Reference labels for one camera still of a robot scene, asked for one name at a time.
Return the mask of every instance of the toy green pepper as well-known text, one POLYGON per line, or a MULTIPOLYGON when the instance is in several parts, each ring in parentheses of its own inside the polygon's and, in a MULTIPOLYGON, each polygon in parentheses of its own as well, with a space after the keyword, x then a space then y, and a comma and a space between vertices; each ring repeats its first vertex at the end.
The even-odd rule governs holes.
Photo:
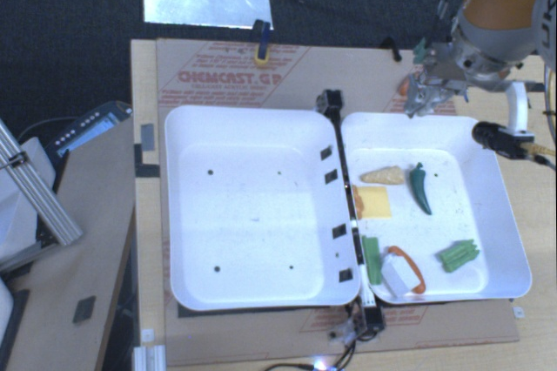
POLYGON ((422 167, 423 165, 419 162, 416 167, 410 171, 410 186, 419 207, 427 214, 432 214, 432 209, 427 203, 426 189, 424 187, 426 172, 422 170, 422 167))

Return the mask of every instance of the cardboard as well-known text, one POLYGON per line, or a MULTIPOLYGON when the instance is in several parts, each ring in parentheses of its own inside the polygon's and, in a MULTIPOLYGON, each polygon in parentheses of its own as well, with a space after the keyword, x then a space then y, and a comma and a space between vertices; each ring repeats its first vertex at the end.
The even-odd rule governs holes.
MULTIPOLYGON (((163 122, 185 104, 312 109, 324 89, 343 91, 354 111, 402 111, 396 92, 412 69, 390 51, 272 45, 270 61, 253 63, 255 44, 157 41, 158 128, 163 221, 165 345, 168 366, 339 354, 330 332, 344 307, 194 313, 180 308, 169 285, 168 209, 163 122)), ((454 113, 451 103, 444 113, 454 113)), ((359 351, 471 345, 519 339, 508 300, 387 307, 386 330, 359 351)))

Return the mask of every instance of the empty white tray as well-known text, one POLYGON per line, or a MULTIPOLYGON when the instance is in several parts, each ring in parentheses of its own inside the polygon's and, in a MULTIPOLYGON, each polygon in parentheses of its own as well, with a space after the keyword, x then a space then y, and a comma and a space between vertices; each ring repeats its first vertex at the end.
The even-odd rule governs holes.
POLYGON ((360 234, 379 239, 383 253, 398 246, 415 261, 427 290, 397 298, 384 286, 374 293, 393 304, 517 298, 532 276, 494 152, 472 139, 477 122, 466 117, 354 113, 342 124, 351 181, 389 165, 407 172, 421 162, 433 215, 414 201, 409 182, 387 185, 393 217, 363 219, 360 234), (480 256, 446 273, 437 254, 474 239, 480 256))
POLYGON ((194 310, 342 305, 360 286, 337 142, 314 111, 165 122, 171 288, 194 310))

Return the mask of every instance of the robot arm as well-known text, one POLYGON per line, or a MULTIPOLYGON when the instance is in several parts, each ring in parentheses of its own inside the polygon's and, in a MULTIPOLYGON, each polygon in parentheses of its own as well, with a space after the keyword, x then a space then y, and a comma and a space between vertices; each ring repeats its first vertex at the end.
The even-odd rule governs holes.
MULTIPOLYGON (((505 78, 534 50, 555 70, 556 1, 464 0, 453 21, 450 43, 422 40, 414 50, 414 63, 423 64, 424 70, 410 77, 406 114, 425 115, 454 95, 465 96, 469 86, 477 86, 507 93, 514 115, 504 130, 524 134, 527 111, 519 100, 526 93, 505 78)), ((526 91, 534 87, 521 84, 526 91)))

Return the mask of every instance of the yellow square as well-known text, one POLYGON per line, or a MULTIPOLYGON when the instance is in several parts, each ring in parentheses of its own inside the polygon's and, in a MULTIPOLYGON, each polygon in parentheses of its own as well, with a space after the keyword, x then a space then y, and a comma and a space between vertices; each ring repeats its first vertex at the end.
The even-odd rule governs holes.
POLYGON ((388 219, 393 216, 386 187, 359 186, 358 194, 364 204, 362 219, 388 219))

